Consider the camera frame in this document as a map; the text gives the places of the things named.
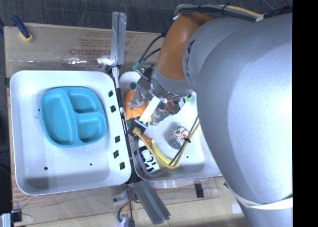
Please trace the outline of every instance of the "black slot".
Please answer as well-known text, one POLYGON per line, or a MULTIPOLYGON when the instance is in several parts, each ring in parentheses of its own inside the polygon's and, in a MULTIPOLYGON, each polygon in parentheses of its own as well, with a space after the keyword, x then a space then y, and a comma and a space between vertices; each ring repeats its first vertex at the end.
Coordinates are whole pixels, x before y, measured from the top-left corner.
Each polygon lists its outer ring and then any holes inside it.
POLYGON ((114 111, 116 111, 115 105, 111 106, 111 107, 110 107, 110 110, 111 110, 111 113, 113 113, 114 111))
POLYGON ((119 156, 119 152, 118 152, 118 150, 116 150, 116 151, 113 153, 113 155, 114 155, 114 158, 116 159, 116 158, 117 158, 117 156, 119 156))
POLYGON ((121 162, 120 164, 119 164, 119 169, 124 169, 125 168, 125 163, 124 162, 121 162))

